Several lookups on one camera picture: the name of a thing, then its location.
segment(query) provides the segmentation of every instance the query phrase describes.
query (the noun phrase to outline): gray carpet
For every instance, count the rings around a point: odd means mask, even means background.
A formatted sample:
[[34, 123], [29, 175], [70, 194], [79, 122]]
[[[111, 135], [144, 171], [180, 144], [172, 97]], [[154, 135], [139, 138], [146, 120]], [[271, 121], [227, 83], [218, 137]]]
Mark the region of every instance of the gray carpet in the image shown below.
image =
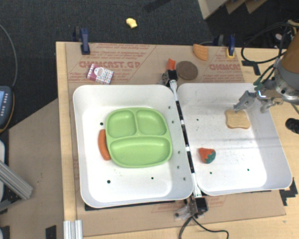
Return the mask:
[[[133, 31], [125, 24], [137, 19]], [[299, 18], [299, 0], [269, 0], [254, 13], [222, 7], [207, 20], [197, 0], [0, 0], [0, 24], [14, 42], [19, 73], [10, 126], [57, 98], [55, 42], [71, 41], [75, 26], [91, 42], [192, 45], [236, 34], [236, 46], [272, 23]], [[272, 47], [268, 39], [255, 47]], [[10, 43], [0, 29], [0, 85], [14, 78]]]

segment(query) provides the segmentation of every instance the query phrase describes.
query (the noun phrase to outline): wooden table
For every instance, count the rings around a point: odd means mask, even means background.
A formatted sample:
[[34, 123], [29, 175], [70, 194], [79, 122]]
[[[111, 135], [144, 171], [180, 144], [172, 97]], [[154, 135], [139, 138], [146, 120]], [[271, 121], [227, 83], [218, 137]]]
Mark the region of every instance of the wooden table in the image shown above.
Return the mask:
[[[236, 48], [236, 54], [241, 61], [240, 48]], [[274, 49], [246, 49], [245, 56], [250, 60], [260, 61], [272, 58], [277, 55]], [[77, 220], [74, 172], [71, 144], [71, 126], [69, 116], [69, 96], [67, 82], [67, 61], [66, 43], [56, 43], [56, 62], [58, 77], [58, 97], [60, 115], [61, 134], [61, 155], [62, 155], [62, 180], [63, 180], [63, 204], [64, 220]], [[268, 64], [261, 64], [260, 70], [263, 72]], [[254, 82], [257, 78], [250, 67], [241, 65], [242, 73], [246, 82]], [[292, 175], [295, 179], [298, 194], [295, 198], [288, 198], [286, 206], [286, 216], [252, 219], [221, 224], [209, 224], [211, 230], [226, 229], [230, 238], [235, 239], [299, 239], [299, 136], [286, 129], [285, 122], [288, 118], [299, 119], [298, 114], [290, 104], [284, 103], [281, 106], [270, 108], [279, 138], [284, 148]], [[178, 238], [179, 227], [159, 230], [149, 230], [141, 232], [124, 233], [120, 235], [103, 235], [88, 237], [89, 239], [114, 239], [114, 238], [146, 238], [146, 239], [173, 239]], [[183, 238], [225, 238], [225, 234], [211, 234], [203, 231], [198, 226], [188, 226], [183, 234]]]

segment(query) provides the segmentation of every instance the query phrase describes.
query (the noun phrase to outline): toy bread slice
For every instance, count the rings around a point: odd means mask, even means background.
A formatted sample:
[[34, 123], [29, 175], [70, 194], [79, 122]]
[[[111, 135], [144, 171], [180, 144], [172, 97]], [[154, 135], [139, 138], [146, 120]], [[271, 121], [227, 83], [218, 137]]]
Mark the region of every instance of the toy bread slice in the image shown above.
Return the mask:
[[227, 110], [225, 115], [226, 124], [229, 128], [248, 129], [250, 127], [250, 122], [244, 110], [240, 110], [238, 112], [235, 112], [234, 110]]
[[204, 61], [208, 60], [208, 47], [199, 44], [194, 44], [193, 50], [194, 50], [194, 54], [198, 58]]

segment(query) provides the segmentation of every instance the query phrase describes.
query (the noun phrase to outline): white tray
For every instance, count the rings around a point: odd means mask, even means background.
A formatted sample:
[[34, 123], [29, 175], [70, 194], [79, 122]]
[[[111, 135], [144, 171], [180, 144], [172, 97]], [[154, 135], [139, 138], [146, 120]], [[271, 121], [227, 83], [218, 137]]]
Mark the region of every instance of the white tray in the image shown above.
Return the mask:
[[[187, 83], [178, 88], [197, 184], [207, 195], [283, 189], [292, 182], [271, 114], [260, 112], [259, 101], [245, 110], [249, 129], [227, 127], [225, 111], [246, 90], [253, 92], [254, 86]], [[212, 163], [201, 161], [200, 147], [216, 150]]]
[[[81, 196], [94, 208], [185, 199], [193, 191], [172, 91], [161, 85], [85, 85], [73, 94]], [[120, 108], [156, 109], [166, 119], [173, 153], [162, 165], [122, 168], [105, 161], [97, 139], [107, 115]]]

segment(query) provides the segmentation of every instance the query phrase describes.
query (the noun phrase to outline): green plate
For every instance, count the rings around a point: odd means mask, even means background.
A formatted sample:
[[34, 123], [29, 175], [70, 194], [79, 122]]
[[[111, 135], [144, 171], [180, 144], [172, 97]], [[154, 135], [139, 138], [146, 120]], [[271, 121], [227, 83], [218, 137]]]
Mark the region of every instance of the green plate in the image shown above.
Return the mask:
[[163, 115], [149, 108], [125, 108], [106, 119], [106, 142], [112, 160], [122, 167], [149, 167], [169, 160], [172, 143]]

